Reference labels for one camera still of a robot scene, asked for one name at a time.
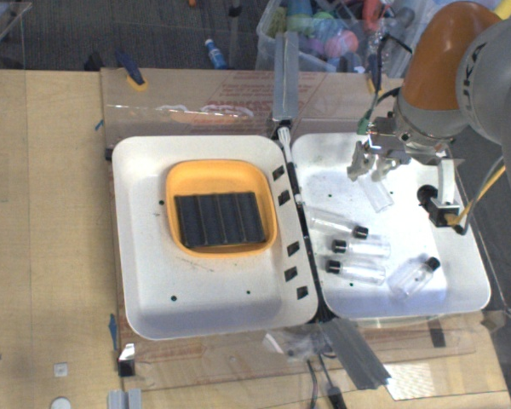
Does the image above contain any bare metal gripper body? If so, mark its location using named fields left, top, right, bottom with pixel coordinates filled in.
left=367, top=116, right=452, bottom=166

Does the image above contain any clear plastic bottle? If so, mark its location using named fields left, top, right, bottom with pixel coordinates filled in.
left=357, top=170, right=395, bottom=214
left=386, top=256, right=442, bottom=300
left=308, top=208, right=370, bottom=240
left=324, top=258, right=388, bottom=286
left=331, top=235, right=392, bottom=260

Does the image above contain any white plastic tray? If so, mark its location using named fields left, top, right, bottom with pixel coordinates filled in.
left=290, top=132, right=491, bottom=320
left=111, top=134, right=319, bottom=341

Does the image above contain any thin black and white rod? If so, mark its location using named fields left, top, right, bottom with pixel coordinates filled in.
left=276, top=126, right=325, bottom=311

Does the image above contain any clear storage bin with toys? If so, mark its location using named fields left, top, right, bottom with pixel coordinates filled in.
left=255, top=0, right=436, bottom=78

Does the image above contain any yellow rectangular bowl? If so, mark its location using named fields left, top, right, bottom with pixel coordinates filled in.
left=164, top=158, right=278, bottom=258

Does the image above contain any black ribbed rack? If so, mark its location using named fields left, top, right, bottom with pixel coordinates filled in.
left=173, top=191, right=267, bottom=250

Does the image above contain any blue bottle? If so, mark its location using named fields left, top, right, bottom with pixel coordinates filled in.
left=204, top=37, right=229, bottom=71

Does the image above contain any brown cardboard board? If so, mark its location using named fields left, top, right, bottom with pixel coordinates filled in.
left=100, top=66, right=510, bottom=394

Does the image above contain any black cylinder on white bracket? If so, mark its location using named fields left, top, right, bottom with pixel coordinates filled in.
left=416, top=158, right=463, bottom=228

